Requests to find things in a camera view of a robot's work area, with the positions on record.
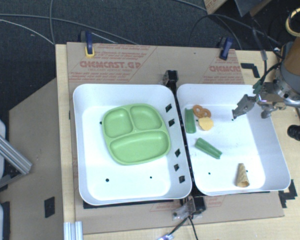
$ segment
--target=cardboard base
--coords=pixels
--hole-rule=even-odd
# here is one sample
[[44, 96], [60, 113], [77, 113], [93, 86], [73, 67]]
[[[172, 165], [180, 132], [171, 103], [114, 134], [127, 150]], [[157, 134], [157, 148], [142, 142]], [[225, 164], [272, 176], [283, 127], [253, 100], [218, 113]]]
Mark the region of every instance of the cardboard base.
[[[9, 142], [32, 163], [28, 175], [0, 192], [0, 202], [10, 202], [10, 240], [62, 239], [56, 79], [10, 110]], [[54, 198], [54, 214], [49, 215], [45, 200], [50, 198]]]
[[[179, 200], [84, 209], [78, 187], [77, 146], [73, 91], [85, 83], [160, 84], [166, 70], [177, 70], [178, 86], [194, 84], [244, 84], [236, 53], [219, 59], [220, 49], [124, 44], [94, 44], [95, 57], [87, 59], [84, 43], [67, 44], [75, 220], [84, 234], [172, 227], [172, 211]], [[205, 196], [206, 211], [195, 224], [282, 217], [277, 191]]]

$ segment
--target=waffle cone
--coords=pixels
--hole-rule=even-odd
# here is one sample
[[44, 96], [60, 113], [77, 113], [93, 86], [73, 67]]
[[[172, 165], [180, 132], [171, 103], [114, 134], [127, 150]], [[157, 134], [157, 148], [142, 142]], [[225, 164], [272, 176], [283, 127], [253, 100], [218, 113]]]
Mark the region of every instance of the waffle cone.
[[243, 163], [239, 163], [235, 185], [240, 188], [246, 188], [250, 185], [246, 167]]

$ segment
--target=gray floor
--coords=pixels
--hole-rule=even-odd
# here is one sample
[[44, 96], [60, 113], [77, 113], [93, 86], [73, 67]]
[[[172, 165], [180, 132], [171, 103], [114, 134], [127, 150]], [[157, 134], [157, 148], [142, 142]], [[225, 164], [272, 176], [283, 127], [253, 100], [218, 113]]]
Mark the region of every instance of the gray floor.
[[[204, 7], [203, 0], [183, 1]], [[0, 0], [0, 14], [14, 15], [0, 15], [0, 19], [26, 26], [51, 41], [47, 18], [50, 3], [51, 0]], [[293, 38], [286, 33], [284, 22], [298, 6], [300, 0], [272, 0], [255, 18], [269, 36], [285, 44]], [[251, 24], [249, 15], [240, 16], [234, 0], [228, 0], [216, 13]], [[213, 16], [196, 24], [205, 15], [201, 9], [174, 0], [54, 0], [52, 11], [54, 18], [86, 25], [54, 20], [57, 44], [77, 42], [82, 30], [93, 31], [108, 39], [94, 36], [95, 43], [129, 44], [126, 40], [87, 27], [90, 26], [140, 45], [216, 47], [221, 38], [232, 34]], [[250, 29], [227, 19], [224, 22], [237, 35], [244, 50], [258, 50]], [[260, 39], [269, 50], [266, 40]], [[234, 43], [233, 48], [240, 47]], [[55, 64], [53, 44], [37, 33], [0, 21], [0, 118], [7, 125], [10, 109], [56, 77]]]

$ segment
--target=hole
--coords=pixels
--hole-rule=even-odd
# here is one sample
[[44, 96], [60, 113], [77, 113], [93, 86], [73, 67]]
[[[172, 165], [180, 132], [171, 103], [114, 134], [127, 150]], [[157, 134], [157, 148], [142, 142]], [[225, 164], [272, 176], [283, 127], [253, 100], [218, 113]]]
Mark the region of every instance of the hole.
[[175, 164], [173, 167], [174, 167], [174, 170], [175, 170], [175, 171], [178, 171], [178, 169], [180, 168], [180, 167], [179, 167], [179, 164]]
[[179, 177], [179, 182], [182, 183], [186, 180], [185, 176], [180, 176]]
[[165, 107], [165, 112], [168, 112], [170, 109], [172, 109], [171, 104], [169, 104], [168, 106]]
[[169, 121], [169, 126], [171, 127], [171, 126], [173, 126], [175, 124], [175, 120], [174, 119], [171, 119], [170, 121]]
[[175, 156], [178, 157], [181, 154], [180, 149], [178, 148], [174, 153], [175, 153]]

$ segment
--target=cardboard sheet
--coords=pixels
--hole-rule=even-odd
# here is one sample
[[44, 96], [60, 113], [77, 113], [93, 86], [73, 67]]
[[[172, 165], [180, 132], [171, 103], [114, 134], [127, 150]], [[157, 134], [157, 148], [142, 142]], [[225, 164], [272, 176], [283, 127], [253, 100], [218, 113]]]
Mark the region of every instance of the cardboard sheet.
[[[244, 84], [236, 53], [226, 61], [220, 49], [194, 47], [94, 44], [94, 58], [86, 58], [84, 43], [67, 44], [75, 219], [83, 233], [105, 233], [172, 227], [172, 211], [179, 200], [108, 207], [84, 206], [79, 193], [75, 122], [72, 95], [85, 83], [161, 84], [166, 70], [177, 70], [177, 86], [192, 84]], [[278, 192], [205, 196], [206, 211], [195, 224], [282, 217]]]

